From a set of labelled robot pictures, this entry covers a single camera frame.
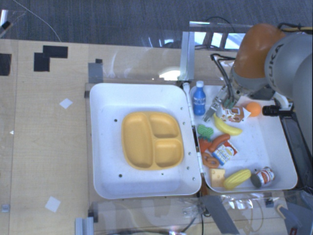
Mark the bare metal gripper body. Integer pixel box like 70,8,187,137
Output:
211,84,245,109

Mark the blue plastic bottle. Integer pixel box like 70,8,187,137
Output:
192,80,207,117

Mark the white and brown carton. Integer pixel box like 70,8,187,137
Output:
221,105,252,123

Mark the yellow banana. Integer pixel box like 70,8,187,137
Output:
213,113,243,136

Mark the orange sausage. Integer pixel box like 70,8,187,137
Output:
208,133,231,153

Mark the orange ball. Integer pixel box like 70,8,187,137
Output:
246,101,262,118

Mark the orange carrot with green top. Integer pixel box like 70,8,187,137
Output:
197,124,214,154

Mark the white blue and red packet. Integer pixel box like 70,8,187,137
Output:
211,141,239,166

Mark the brown pretzel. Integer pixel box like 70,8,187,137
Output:
201,151,221,169

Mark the white plastic tray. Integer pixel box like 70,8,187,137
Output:
189,84,298,194
89,83,202,200

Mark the yellow cheese wedge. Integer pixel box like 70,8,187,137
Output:
209,168,226,188

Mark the yellow corn cob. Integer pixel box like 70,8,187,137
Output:
222,168,252,190

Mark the yellow divided plate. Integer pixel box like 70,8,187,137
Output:
121,111,184,171

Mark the red and white can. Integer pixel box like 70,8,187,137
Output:
249,166,275,189

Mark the black cylinder on white bracket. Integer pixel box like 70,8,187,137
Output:
262,92,294,117

